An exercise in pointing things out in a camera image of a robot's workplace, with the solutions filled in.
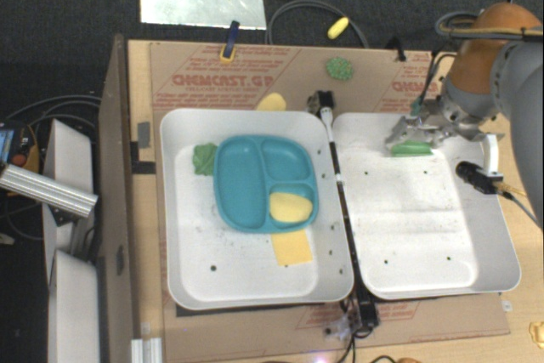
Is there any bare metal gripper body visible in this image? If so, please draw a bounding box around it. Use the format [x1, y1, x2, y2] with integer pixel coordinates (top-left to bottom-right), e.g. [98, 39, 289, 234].
[406, 96, 507, 144]

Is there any green pea pod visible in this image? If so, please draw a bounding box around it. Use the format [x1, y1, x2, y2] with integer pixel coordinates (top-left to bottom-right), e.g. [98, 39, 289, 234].
[389, 140, 434, 159]

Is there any thin black and white rod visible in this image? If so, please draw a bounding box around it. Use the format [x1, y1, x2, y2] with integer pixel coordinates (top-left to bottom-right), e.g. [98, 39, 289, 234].
[320, 106, 371, 311]

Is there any green dotted round toy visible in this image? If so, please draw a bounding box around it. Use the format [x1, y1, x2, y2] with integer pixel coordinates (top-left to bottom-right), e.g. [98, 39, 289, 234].
[325, 55, 355, 83]

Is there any white plastic tray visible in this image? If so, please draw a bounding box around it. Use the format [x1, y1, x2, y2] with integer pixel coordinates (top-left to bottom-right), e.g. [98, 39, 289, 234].
[331, 111, 523, 301]
[159, 107, 355, 311]

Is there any brown cardboard board red print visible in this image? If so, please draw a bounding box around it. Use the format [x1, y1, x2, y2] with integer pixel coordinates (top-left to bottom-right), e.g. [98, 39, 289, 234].
[148, 40, 512, 354]

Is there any yellow oblong toy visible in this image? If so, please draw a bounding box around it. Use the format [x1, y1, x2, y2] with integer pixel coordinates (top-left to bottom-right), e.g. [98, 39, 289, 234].
[326, 16, 350, 41]

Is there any yellow rounded toy food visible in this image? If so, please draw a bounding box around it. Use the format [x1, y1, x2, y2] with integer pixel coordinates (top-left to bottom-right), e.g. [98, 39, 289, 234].
[269, 191, 315, 224]
[255, 92, 287, 113]

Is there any yellow cheese slice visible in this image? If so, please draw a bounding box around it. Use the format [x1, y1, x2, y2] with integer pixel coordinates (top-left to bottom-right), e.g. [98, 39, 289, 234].
[270, 230, 315, 268]

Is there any blue divided plate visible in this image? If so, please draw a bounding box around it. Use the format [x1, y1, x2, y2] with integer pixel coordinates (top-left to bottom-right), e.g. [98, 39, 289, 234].
[212, 133, 320, 235]

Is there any green lettuce leaf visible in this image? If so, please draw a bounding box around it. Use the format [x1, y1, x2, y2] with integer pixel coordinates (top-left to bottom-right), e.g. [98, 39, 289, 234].
[191, 142, 220, 178]

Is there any black cylinder on white bracket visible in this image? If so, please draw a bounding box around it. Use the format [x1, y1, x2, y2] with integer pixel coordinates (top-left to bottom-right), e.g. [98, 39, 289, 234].
[455, 133, 505, 196]

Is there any black block with thin wires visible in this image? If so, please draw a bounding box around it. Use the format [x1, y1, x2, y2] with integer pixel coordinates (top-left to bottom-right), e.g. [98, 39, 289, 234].
[323, 296, 380, 342]
[307, 89, 337, 116]

